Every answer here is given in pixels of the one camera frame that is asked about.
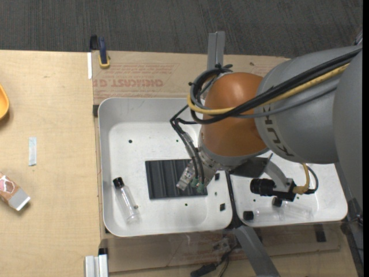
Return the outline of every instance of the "wooden table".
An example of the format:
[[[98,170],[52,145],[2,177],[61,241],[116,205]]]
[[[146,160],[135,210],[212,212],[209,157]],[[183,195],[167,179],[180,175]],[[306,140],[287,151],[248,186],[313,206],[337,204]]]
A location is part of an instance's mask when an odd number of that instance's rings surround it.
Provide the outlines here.
[[[100,244],[92,82],[86,53],[0,51],[10,111],[0,121],[0,170],[31,197],[20,212],[0,204],[0,276],[83,276]],[[28,139],[37,137],[37,165]],[[355,276],[343,235],[333,252],[274,257],[282,276]],[[189,276],[198,265],[112,276]],[[208,276],[217,276],[219,269]],[[247,261],[225,276],[253,276]]]

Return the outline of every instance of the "black bottle cap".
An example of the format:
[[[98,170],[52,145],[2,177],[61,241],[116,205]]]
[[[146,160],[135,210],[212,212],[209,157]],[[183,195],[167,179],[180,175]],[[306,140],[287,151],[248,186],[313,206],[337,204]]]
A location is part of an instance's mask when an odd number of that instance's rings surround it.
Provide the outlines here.
[[[113,183],[116,188],[121,188],[125,185],[121,177],[113,179]]]

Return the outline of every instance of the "blue and yellow clamp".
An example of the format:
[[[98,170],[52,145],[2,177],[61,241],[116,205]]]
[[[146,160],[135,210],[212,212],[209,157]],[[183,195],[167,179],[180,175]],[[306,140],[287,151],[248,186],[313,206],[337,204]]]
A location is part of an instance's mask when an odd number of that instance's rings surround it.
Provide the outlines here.
[[[100,51],[98,58],[99,65],[102,69],[110,67],[110,59],[106,53],[106,45],[104,37],[97,37],[96,35],[92,35],[90,38],[90,50]]]

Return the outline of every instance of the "gray carpet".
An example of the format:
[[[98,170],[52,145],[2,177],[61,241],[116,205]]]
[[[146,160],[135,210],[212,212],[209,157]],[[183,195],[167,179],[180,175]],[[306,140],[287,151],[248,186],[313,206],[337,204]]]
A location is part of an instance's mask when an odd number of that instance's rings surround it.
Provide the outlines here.
[[[0,0],[0,49],[206,53],[226,32],[226,54],[294,57],[353,42],[363,0]]]

